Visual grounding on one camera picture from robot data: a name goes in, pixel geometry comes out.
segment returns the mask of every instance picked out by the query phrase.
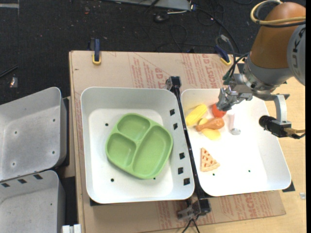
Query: white tray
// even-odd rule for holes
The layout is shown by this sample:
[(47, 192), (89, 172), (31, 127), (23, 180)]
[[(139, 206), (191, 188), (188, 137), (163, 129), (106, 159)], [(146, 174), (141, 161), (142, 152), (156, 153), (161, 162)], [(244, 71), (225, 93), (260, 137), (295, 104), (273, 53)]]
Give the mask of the white tray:
[[(219, 89), (189, 89), (181, 94), (185, 116), (197, 105), (206, 104), (206, 118), (212, 118), (210, 106), (218, 101)], [(230, 114), (223, 117), (221, 138), (209, 140), (194, 127), (187, 127), (202, 189), (211, 196), (285, 189), (291, 184), (278, 138), (259, 125), (269, 115), (264, 101), (254, 97), (233, 106), (240, 135), (228, 131)], [(220, 163), (214, 171), (200, 171), (200, 149), (205, 148)]]
[(0, 182), (56, 167), (67, 150), (67, 112), (56, 87), (0, 106)]
[(60, 233), (65, 192), (54, 171), (0, 183), (0, 232)]
[[(81, 107), (86, 189), (92, 200), (102, 204), (184, 200), (193, 194), (188, 147), (177, 99), (172, 92), (165, 89), (91, 87), (82, 93)], [(169, 160), (155, 179), (136, 178), (107, 159), (106, 139), (121, 116), (127, 113), (148, 117), (172, 134), (173, 149)]]

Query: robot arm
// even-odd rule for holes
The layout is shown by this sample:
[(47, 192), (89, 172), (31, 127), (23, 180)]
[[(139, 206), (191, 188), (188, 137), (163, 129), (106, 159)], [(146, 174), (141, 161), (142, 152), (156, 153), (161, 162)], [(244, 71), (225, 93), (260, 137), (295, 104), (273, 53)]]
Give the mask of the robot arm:
[[(277, 6), (264, 21), (257, 19), (260, 8), (268, 3)], [(276, 118), (263, 116), (259, 124), (277, 137), (302, 137), (297, 133), (304, 131), (293, 130), (286, 119), (285, 100), (289, 94), (272, 92), (292, 76), (305, 85), (305, 15), (305, 7), (278, 0), (264, 1), (253, 8), (251, 19), (261, 27), (245, 63), (237, 64), (239, 72), (224, 77), (224, 84), (228, 86), (220, 90), (219, 110), (228, 111), (234, 104), (251, 100), (253, 96), (273, 100)]]

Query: green plate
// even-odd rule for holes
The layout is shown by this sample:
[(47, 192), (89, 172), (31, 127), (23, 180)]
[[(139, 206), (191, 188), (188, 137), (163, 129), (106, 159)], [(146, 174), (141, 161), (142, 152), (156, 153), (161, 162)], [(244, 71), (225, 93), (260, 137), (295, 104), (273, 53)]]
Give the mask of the green plate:
[(173, 148), (168, 130), (155, 121), (128, 113), (113, 127), (105, 146), (113, 164), (141, 179), (157, 176)]

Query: yellow corn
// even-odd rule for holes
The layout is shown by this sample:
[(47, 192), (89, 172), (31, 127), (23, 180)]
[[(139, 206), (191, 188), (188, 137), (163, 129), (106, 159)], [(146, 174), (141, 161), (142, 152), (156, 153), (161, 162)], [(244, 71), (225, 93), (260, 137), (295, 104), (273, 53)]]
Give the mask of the yellow corn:
[(186, 125), (191, 126), (197, 123), (207, 111), (205, 104), (200, 104), (186, 116)]

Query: wooden surface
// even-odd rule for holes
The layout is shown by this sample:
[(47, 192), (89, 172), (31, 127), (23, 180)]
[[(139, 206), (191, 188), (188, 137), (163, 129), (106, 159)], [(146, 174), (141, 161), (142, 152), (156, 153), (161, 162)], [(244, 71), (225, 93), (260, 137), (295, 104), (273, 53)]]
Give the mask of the wooden surface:
[[(72, 59), (69, 57), (70, 64), (70, 82), (71, 82), (71, 99), (74, 101), (74, 82), (73, 82), (73, 66)], [(294, 129), (305, 129), (305, 87), (301, 85), (295, 78), (288, 80), (288, 84), (279, 87), (275, 93), (288, 93), (290, 97), (287, 99), (287, 119), (292, 122)], [(275, 105), (273, 102), (266, 102), (269, 114), (276, 116)], [(75, 103), (72, 103), (72, 117), (76, 118)], [(76, 120), (73, 120), (73, 128), (77, 128)], [(78, 146), (77, 132), (74, 133), (74, 145)], [(295, 191), (282, 192), (280, 195), (285, 207), (286, 215), (258, 218), (253, 220), (235, 221), (230, 223), (209, 224), (199, 226), (201, 233), (241, 233), (241, 232), (278, 232), (278, 233), (304, 233), (306, 232), (306, 200), (301, 199), (300, 193), (306, 193), (306, 142), (305, 137), (299, 140), (291, 138), (279, 139), (285, 159), (292, 175)], [(75, 172), (77, 181), (77, 201), (78, 201), (78, 220), (82, 224), (83, 232), (85, 232), (85, 211), (82, 193), (85, 192), (85, 185), (81, 184), (80, 157), (78, 151), (75, 151)], [(171, 229), (166, 231), (156, 231), (163, 233), (181, 233), (181, 229)], [(194, 227), (190, 227), (187, 232), (196, 232)]]

